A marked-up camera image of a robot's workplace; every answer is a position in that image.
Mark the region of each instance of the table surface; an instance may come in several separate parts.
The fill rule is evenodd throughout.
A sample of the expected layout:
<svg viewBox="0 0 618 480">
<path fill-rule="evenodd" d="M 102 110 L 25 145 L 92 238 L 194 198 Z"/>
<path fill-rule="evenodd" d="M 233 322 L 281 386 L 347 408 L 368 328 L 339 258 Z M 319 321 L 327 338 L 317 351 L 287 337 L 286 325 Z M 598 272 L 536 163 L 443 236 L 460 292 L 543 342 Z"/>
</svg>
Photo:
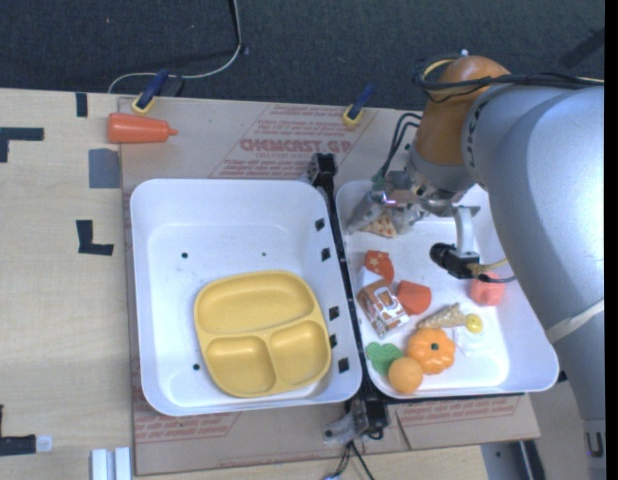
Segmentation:
<svg viewBox="0 0 618 480">
<path fill-rule="evenodd" d="M 0 404 L 3 436 L 50 435 L 49 453 L 0 457 L 1 479 L 89 478 L 91 450 L 133 450 L 123 202 L 89 188 L 88 151 L 117 149 L 106 119 L 117 97 L 0 89 L 1 127 L 43 127 L 42 143 L 10 141 L 0 163 Z M 76 221 L 112 256 L 78 254 Z M 478 445 L 365 457 L 377 479 L 488 478 Z M 319 479 L 337 460 L 157 475 L 178 480 Z M 342 475 L 365 478 L 357 460 Z"/>
</svg>

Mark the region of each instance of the yellow plate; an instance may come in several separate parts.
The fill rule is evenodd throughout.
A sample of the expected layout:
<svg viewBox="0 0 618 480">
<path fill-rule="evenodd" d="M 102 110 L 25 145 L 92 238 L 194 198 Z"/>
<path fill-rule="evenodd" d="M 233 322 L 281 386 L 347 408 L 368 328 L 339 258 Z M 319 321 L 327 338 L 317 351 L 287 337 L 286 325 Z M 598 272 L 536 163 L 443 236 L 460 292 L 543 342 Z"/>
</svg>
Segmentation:
<svg viewBox="0 0 618 480">
<path fill-rule="evenodd" d="M 318 301 L 291 272 L 251 272 L 209 283 L 196 297 L 194 320 L 207 369 L 230 395 L 301 388 L 322 378 L 331 364 Z"/>
</svg>

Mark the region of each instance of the orange pumpkin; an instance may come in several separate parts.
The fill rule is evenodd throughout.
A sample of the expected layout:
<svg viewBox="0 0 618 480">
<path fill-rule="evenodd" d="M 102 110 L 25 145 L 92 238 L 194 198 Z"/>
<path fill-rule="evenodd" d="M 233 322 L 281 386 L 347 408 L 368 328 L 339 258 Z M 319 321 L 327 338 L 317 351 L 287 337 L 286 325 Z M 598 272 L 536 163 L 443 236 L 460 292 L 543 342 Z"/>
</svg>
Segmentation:
<svg viewBox="0 0 618 480">
<path fill-rule="evenodd" d="M 418 329 L 407 342 L 407 356 L 420 363 L 426 374 L 440 373 L 454 362 L 456 344 L 443 329 Z"/>
</svg>

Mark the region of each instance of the orange marker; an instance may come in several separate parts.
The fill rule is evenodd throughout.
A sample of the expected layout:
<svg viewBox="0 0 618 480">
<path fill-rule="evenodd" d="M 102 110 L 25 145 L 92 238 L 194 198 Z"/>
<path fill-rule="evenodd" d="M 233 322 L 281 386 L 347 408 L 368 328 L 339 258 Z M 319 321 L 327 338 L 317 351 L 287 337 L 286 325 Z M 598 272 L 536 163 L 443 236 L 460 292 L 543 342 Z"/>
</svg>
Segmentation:
<svg viewBox="0 0 618 480">
<path fill-rule="evenodd" d="M 122 112 L 109 114 L 107 122 L 107 138 L 116 144 L 165 142 L 177 134 L 178 130 L 172 129 L 167 121 Z"/>
</svg>

